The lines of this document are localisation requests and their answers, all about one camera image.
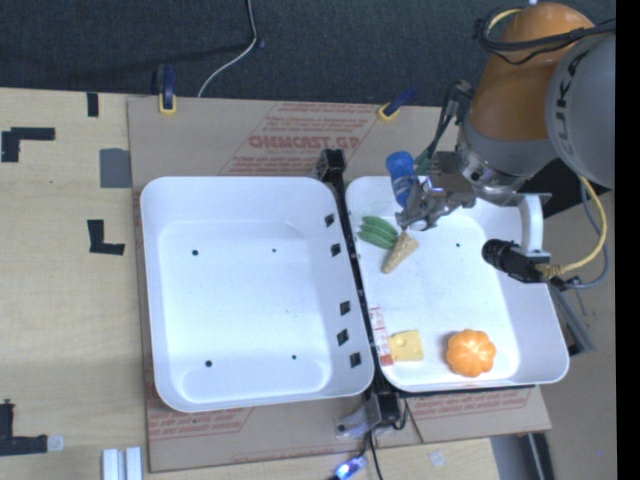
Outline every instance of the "yellow cheese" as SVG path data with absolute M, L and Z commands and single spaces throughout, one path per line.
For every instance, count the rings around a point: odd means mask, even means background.
M 404 331 L 389 338 L 389 348 L 394 361 L 422 361 L 422 343 L 418 331 Z

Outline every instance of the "toy pumpkin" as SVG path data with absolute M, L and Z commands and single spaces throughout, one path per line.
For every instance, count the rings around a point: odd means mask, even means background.
M 465 329 L 449 338 L 447 363 L 465 377 L 477 377 L 493 368 L 496 347 L 484 331 Z

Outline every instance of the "white tray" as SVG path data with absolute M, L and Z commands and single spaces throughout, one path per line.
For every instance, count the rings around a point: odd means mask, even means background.
M 365 215 L 395 225 L 401 208 L 389 177 L 356 179 L 346 197 L 354 234 Z M 356 240 L 367 303 L 384 321 L 377 344 L 384 348 L 385 336 L 407 330 L 421 336 L 424 360 L 383 366 L 389 382 L 428 392 L 544 384 L 565 375 L 569 357 L 547 286 L 511 279 L 481 256 L 490 238 L 520 242 L 517 208 L 478 200 L 440 218 L 436 228 L 409 233 L 420 246 L 390 274 L 381 272 L 387 251 Z M 466 328 L 487 332 L 498 350 L 493 369 L 475 379 L 454 374 L 444 359 L 449 336 Z
M 335 198 L 166 177 L 141 197 L 155 384 L 183 412 L 355 395 L 373 358 Z

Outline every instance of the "cardboard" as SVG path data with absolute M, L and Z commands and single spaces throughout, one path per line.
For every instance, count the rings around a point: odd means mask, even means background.
M 431 141 L 439 109 L 403 107 L 390 122 L 375 105 L 180 99 L 160 114 L 155 96 L 127 100 L 136 257 L 145 365 L 149 464 L 152 472 L 357 451 L 359 439 L 337 438 L 335 422 L 360 397 L 198 414 L 179 413 L 155 392 L 149 336 L 139 198 L 162 176 L 314 175 L 323 149 L 345 152 L 345 182 L 384 175 L 392 152 L 419 154 Z M 451 126 L 441 149 L 452 149 Z M 438 394 L 407 399 L 411 417 L 378 446 L 442 442 L 550 428 L 538 387 Z

